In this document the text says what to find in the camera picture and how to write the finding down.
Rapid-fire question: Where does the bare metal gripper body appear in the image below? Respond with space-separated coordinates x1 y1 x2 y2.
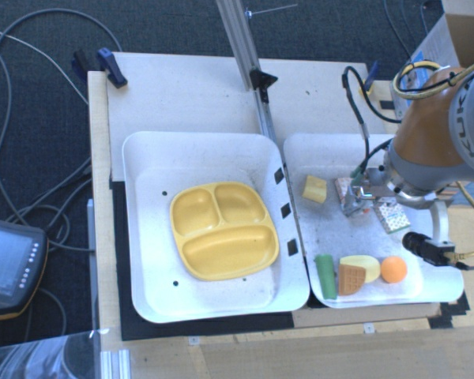
363 165 440 212

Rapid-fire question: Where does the white and green patterned carton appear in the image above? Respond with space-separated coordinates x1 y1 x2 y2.
373 201 412 235

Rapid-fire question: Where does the white plastic tray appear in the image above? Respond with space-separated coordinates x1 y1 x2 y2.
283 132 465 310
121 130 311 325

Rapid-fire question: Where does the yellow cube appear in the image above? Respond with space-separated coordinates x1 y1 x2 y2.
301 174 329 205

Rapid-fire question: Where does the pale yellow oval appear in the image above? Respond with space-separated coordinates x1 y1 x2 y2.
339 254 382 285

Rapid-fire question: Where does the orange ball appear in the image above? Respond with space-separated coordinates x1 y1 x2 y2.
380 255 409 285

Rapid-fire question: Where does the green cylinder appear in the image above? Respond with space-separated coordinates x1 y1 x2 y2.
314 253 339 302

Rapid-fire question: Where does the brown waffle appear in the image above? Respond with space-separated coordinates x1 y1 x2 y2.
337 263 367 297

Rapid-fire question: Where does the yellow divided plate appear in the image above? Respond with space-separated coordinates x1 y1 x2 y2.
169 181 281 283

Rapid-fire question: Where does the brown cardboard box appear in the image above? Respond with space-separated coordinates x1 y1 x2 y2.
390 0 474 124

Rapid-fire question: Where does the black cylinder on white bracket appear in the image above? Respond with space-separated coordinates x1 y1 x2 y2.
401 197 457 268

